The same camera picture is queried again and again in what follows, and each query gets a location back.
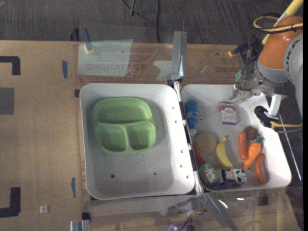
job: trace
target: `yellow banana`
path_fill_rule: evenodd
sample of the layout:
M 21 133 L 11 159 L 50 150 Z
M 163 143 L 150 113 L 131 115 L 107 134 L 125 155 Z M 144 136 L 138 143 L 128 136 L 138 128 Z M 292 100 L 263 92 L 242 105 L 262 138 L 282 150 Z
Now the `yellow banana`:
M 230 162 L 230 160 L 227 157 L 226 149 L 225 149 L 225 141 L 226 141 L 226 137 L 222 137 L 221 141 L 216 146 L 216 156 L 223 169 L 234 168 L 233 164 Z

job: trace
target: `green plate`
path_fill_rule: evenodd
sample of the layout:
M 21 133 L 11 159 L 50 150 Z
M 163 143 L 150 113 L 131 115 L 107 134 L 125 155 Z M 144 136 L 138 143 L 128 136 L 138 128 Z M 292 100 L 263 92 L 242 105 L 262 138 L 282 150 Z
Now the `green plate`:
M 156 141 L 152 111 L 140 98 L 99 100 L 93 108 L 93 125 L 98 145 L 108 153 L 140 152 Z

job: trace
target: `orange sausage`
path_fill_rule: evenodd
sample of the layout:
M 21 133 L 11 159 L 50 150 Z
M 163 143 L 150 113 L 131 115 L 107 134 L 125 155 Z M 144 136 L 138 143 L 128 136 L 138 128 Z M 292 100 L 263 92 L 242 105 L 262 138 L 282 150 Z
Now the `orange sausage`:
M 253 142 L 248 148 L 248 157 L 244 162 L 243 169 L 248 169 L 248 167 L 253 163 L 256 157 L 259 155 L 262 146 L 259 142 Z
M 242 160 L 246 160 L 248 157 L 248 151 L 246 148 L 247 135 L 244 132 L 239 134 L 239 153 Z
M 206 164 L 206 161 L 203 159 L 200 151 L 199 151 L 199 146 L 194 143 L 192 145 L 192 150 L 193 150 L 193 153 L 194 153 L 194 157 L 196 158 L 196 162 L 197 162 L 197 165 L 198 167 L 201 167 L 203 164 Z
M 256 171 L 257 180 L 261 183 L 265 182 L 265 175 L 263 173 L 264 159 L 265 159 L 265 155 L 263 153 L 260 153 L 256 157 L 256 161 L 255 161 L 255 171 Z

